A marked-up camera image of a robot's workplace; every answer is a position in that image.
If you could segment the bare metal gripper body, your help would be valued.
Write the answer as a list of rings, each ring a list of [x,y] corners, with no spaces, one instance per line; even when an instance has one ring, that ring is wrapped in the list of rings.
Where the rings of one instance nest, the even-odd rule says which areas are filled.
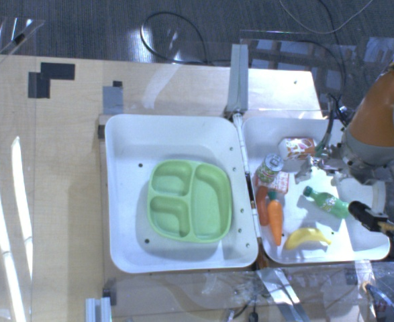
[[[362,160],[343,143],[330,145],[315,155],[315,164],[329,174],[338,173],[356,179],[360,184],[374,183],[374,166]]]

